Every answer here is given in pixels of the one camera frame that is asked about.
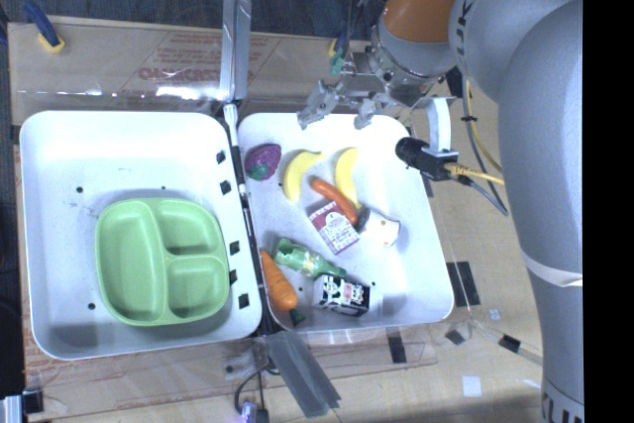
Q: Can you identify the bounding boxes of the purple grapes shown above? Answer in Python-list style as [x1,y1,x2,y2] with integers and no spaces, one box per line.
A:
[243,143,283,182]

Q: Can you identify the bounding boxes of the white bottle with dark cap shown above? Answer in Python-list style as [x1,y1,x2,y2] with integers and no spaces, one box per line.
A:
[355,207,402,249]

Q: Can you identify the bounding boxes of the white plastic tray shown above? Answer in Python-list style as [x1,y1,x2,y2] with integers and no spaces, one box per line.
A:
[236,111,456,334]
[18,109,264,362]

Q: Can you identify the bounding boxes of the yellow banana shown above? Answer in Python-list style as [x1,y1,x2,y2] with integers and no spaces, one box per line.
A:
[333,146,364,210]
[280,149,327,205]

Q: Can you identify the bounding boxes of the black and white milk carton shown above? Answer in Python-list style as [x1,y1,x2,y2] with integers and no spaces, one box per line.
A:
[312,273,372,318]

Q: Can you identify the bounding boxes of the black cylinder on white bracket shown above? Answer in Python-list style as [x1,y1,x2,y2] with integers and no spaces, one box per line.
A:
[394,96,461,182]

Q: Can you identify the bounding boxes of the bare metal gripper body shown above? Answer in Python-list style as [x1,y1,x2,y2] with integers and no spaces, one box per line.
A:
[338,51,445,109]

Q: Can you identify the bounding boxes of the orange carrot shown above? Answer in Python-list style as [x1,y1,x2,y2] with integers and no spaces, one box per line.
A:
[259,248,308,328]

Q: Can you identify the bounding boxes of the green divided plate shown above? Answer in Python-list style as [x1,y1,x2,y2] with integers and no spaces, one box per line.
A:
[94,197,232,328]

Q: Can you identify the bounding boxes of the green bottle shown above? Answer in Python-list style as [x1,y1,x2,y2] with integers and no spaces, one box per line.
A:
[272,237,349,281]

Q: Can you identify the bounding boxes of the orange sausage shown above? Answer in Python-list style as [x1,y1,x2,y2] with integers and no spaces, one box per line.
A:
[310,176,360,227]

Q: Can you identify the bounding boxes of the thin black and white rod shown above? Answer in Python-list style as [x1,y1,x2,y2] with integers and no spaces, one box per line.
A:
[222,102,271,339]

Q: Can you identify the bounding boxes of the red and white carton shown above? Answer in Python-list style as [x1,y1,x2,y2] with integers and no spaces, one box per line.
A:
[307,200,362,257]

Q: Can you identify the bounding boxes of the brown cardboard board, red print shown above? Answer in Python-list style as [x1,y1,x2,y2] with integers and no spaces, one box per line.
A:
[6,14,546,423]

